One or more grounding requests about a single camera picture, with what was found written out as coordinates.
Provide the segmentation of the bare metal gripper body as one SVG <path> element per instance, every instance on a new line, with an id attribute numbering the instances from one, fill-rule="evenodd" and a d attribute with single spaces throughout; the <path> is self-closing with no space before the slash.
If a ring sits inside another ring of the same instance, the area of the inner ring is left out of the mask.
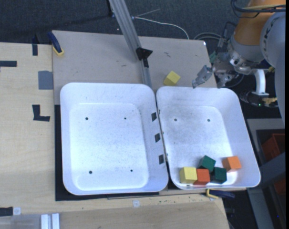
<path id="1" fill-rule="evenodd" d="M 212 69 L 215 74 L 251 74 L 253 68 L 258 62 L 249 61 L 239 55 L 236 51 L 233 53 L 219 52 L 213 60 Z"/>

